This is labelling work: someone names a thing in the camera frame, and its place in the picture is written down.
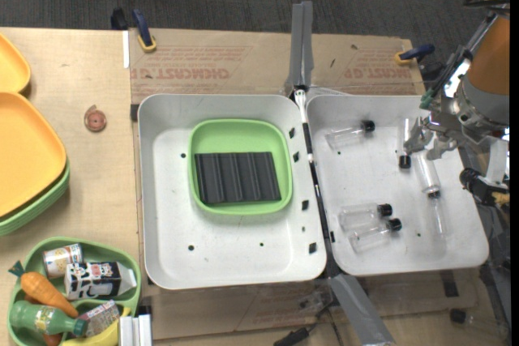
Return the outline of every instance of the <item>small round object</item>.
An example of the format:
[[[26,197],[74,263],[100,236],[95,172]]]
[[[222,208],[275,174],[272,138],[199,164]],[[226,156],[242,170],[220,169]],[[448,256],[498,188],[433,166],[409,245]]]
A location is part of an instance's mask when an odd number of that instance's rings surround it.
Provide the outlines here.
[[[478,177],[481,176],[481,173],[472,168],[465,168],[460,173],[460,182],[470,193],[472,193],[472,189]]]
[[[101,131],[106,126],[106,116],[95,105],[90,107],[84,115],[84,125],[90,131]]]
[[[372,120],[362,120],[361,127],[364,129],[366,133],[371,133],[375,131],[375,123]]]
[[[467,313],[463,310],[452,309],[450,312],[451,322],[463,324],[467,319]]]
[[[441,196],[441,192],[439,190],[433,190],[427,194],[428,198],[438,199]]]
[[[389,203],[383,203],[379,205],[380,208],[380,216],[391,216],[392,215],[392,206]]]
[[[398,218],[388,220],[388,225],[389,229],[391,229],[393,232],[400,231],[402,229],[402,222]]]
[[[407,155],[400,156],[398,159],[398,166],[400,169],[411,169],[411,158]]]

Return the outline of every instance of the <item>green bottle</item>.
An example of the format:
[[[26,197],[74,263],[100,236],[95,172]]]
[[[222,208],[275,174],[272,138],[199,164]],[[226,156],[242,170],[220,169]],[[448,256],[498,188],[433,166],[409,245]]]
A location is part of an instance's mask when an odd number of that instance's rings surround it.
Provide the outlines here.
[[[70,318],[55,307],[31,304],[25,300],[17,301],[12,306],[9,321],[13,327],[25,327],[43,335],[68,331],[82,336],[88,325],[86,320]]]

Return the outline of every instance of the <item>small glass vial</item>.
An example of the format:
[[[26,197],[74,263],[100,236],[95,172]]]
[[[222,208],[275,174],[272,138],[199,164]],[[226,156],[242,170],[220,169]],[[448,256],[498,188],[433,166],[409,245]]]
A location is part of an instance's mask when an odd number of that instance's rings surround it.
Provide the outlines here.
[[[405,150],[404,143],[410,139],[412,120],[410,118],[404,118],[398,125],[397,135],[397,156],[398,156],[398,167],[400,169],[411,168],[411,156]]]
[[[508,324],[493,318],[484,318],[460,309],[451,309],[449,312],[453,325],[462,327],[474,334],[494,340],[505,340],[508,337]]]
[[[427,159],[426,151],[414,153],[413,158],[421,191],[432,198],[439,197],[441,185],[434,161]]]
[[[352,140],[363,137],[367,133],[375,131],[375,123],[371,120],[362,120],[358,126],[332,129],[324,137],[333,150],[342,148]]]
[[[366,230],[354,231],[348,238],[356,253],[369,250],[388,242],[388,238],[402,229],[402,222],[398,219],[386,220],[382,225]]]
[[[448,226],[445,220],[443,199],[441,197],[427,198],[427,210],[433,236],[440,240],[445,239],[448,235]]]
[[[392,215],[392,206],[388,203],[361,203],[343,207],[339,214],[339,224],[343,229],[355,229],[368,225],[376,225],[381,218]]]

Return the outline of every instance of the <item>green plate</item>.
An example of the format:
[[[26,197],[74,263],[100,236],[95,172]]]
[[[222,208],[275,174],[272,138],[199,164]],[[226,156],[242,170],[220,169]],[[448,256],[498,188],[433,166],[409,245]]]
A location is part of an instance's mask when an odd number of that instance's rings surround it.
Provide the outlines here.
[[[14,232],[54,205],[68,188],[70,176],[71,167],[67,160],[63,173],[48,189],[34,200],[0,219],[0,236]]]
[[[79,243],[83,248],[84,261],[88,263],[95,263],[100,261],[119,261],[123,266],[130,268],[135,273],[135,279],[137,280],[137,287],[121,294],[120,296],[114,297],[115,303],[119,306],[119,311],[122,311],[124,307],[131,309],[131,315],[135,315],[137,306],[139,304],[140,286],[141,286],[141,275],[139,264],[127,253],[112,248],[103,244],[95,242],[85,241],[77,238],[67,237],[53,237],[40,242],[35,246],[32,251],[28,254],[23,265],[26,271],[38,271],[45,275],[45,267],[43,264],[43,251],[53,250],[60,246],[68,246],[70,244]],[[50,280],[59,291],[65,293],[65,286],[63,284],[63,278],[55,278]],[[11,301],[9,302],[8,315],[11,312],[11,307],[18,300],[23,300],[25,296],[24,291],[20,287],[19,279],[16,281],[15,288],[11,295]],[[82,314],[86,311],[93,309],[94,307],[105,303],[106,300],[100,300],[96,298],[89,298],[83,300],[71,301],[71,304]],[[30,331],[24,328],[12,327],[7,318],[7,328],[12,339],[19,346],[45,346],[43,337],[35,331]],[[66,336],[63,336],[62,344],[66,342]]]
[[[196,153],[271,152],[281,199],[247,203],[206,204],[199,197]],[[290,154],[283,134],[272,124],[247,119],[201,122],[189,139],[189,181],[196,203],[205,211],[222,215],[260,215],[280,211],[292,198]]]

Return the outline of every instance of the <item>toy food package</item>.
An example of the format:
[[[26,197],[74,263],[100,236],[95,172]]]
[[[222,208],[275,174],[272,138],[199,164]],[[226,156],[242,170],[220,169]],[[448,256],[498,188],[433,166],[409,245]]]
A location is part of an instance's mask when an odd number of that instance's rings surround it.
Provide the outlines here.
[[[114,300],[108,300],[106,303],[81,314],[78,318],[88,322],[87,337],[99,335],[107,329],[113,322],[119,320],[120,314]]]
[[[68,300],[116,297],[137,287],[133,270],[118,262],[68,264],[64,283]]]

